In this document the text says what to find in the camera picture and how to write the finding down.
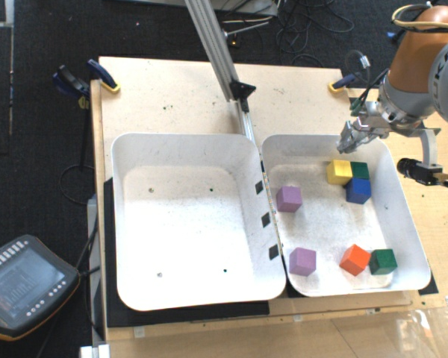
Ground pale wood board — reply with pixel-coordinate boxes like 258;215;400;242
98;56;414;342

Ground black cylinder on white bracket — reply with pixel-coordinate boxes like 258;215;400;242
396;126;444;186

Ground blue cube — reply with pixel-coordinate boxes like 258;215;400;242
344;177;373;205

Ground purple cube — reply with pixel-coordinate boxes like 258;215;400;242
275;185;304;213
287;246;318;277

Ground white plastic tray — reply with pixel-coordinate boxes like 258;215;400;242
261;134;432;298
111;132;287;313

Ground dark green cube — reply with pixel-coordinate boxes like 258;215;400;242
349;160;371;180
368;248;399;276

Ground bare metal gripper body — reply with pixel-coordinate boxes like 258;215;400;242
352;100;423;142

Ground orange cube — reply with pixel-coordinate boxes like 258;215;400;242
338;243;372;277

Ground yellow cube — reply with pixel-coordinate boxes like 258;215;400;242
325;159;354;186

